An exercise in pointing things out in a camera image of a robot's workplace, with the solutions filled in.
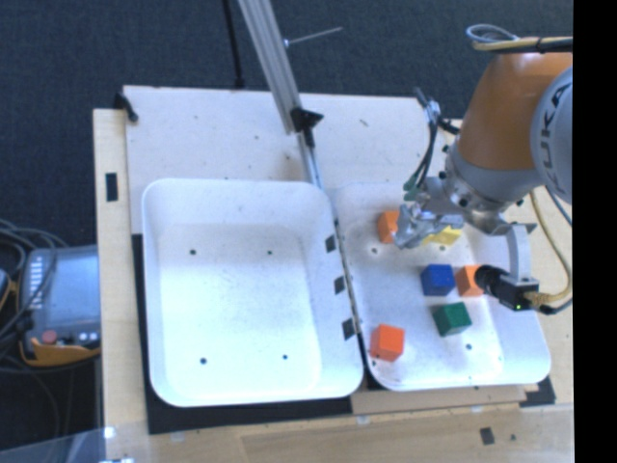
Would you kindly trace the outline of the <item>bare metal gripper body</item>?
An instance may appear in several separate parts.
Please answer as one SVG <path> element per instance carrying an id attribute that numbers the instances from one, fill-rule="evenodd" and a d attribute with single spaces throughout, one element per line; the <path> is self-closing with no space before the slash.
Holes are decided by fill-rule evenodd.
<path id="1" fill-rule="evenodd" d="M 457 177 L 427 177 L 408 185 L 408 202 L 414 220 L 435 220 L 439 233 L 465 224 L 484 233 L 500 233 L 506 226 L 506 204 L 483 197 Z"/>

